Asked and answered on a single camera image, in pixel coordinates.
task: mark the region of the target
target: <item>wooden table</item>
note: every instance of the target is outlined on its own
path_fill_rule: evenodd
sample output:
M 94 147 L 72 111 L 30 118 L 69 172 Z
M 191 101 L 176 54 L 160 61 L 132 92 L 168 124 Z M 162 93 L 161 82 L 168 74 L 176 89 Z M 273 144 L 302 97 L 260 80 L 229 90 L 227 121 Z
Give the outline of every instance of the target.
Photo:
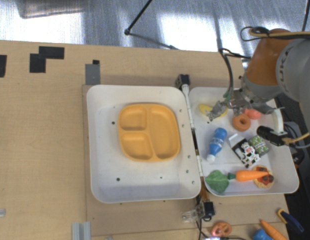
M 46 73 L 30 73 L 30 54 L 37 54 L 39 46 L 64 47 L 65 58 L 47 59 Z M 85 64 L 100 61 L 102 84 L 171 86 L 178 74 L 190 74 L 192 88 L 228 85 L 225 64 L 213 52 L 0 41 L 0 55 L 7 55 L 6 74 L 0 77 L 0 209 L 6 209 L 5 217 L 0 217 L 0 240 L 70 240 L 72 223 L 88 219 Z M 236 79 L 243 68 L 238 60 L 231 64 Z M 250 239 L 260 228 L 259 219 L 264 219 L 287 236 L 275 213 L 279 208 L 287 210 L 282 194 L 211 199 L 214 218 L 230 222 L 232 235 Z M 112 235 L 114 240 L 197 239 L 193 224 L 179 227 L 177 220 L 165 231 L 159 227 Z M 129 228 L 134 221 L 126 223 Z M 204 224 L 203 231 L 211 226 Z M 145 231 L 154 228 L 146 226 Z

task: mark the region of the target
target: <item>blue bottle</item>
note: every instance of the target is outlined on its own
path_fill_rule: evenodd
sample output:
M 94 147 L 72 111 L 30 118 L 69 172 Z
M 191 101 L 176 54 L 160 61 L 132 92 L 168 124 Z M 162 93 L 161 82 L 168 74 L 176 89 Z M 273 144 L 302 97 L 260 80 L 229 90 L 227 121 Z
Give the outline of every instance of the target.
M 209 143 L 209 154 L 207 155 L 207 161 L 210 163 L 215 161 L 215 156 L 221 151 L 224 140 L 227 136 L 227 131 L 224 128 L 217 128 L 214 133 L 214 137 Z
M 273 240 L 263 229 L 259 229 L 253 235 L 253 240 Z

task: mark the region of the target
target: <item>yellow and blue tool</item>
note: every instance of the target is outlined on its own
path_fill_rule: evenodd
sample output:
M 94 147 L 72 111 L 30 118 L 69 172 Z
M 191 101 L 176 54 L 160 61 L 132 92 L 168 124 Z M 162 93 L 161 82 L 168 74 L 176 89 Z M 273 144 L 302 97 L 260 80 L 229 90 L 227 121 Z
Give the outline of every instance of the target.
M 279 209 L 277 215 L 283 223 L 290 225 L 297 234 L 300 235 L 304 232 L 302 225 L 292 215 L 286 213 L 284 209 Z

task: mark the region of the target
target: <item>silver reflective surface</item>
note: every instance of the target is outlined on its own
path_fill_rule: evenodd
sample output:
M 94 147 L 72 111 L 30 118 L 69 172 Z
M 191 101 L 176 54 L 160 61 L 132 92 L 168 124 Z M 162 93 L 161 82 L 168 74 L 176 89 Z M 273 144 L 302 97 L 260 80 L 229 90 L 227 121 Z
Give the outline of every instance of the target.
M 306 0 L 154 0 L 132 29 L 142 37 L 125 36 L 146 1 L 0 0 L 0 40 L 163 48 L 160 42 L 250 55 L 256 42 L 241 41 L 243 27 L 299 31 L 306 5 Z

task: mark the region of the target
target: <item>orange carrot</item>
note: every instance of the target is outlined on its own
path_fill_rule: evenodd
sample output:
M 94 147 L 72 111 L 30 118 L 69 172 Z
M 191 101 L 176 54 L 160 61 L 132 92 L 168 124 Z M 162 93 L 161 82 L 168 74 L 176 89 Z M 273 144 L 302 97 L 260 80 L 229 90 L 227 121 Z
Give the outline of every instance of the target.
M 261 225 L 263 226 L 267 235 L 269 235 L 274 240 L 287 240 L 285 236 L 283 236 L 277 229 L 270 224 L 268 224 L 265 220 L 260 220 Z
M 228 179 L 234 179 L 238 180 L 239 182 L 246 182 L 250 180 L 255 180 L 264 176 L 269 175 L 267 171 L 259 171 L 259 170 L 239 170 L 236 172 L 236 174 L 229 173 Z

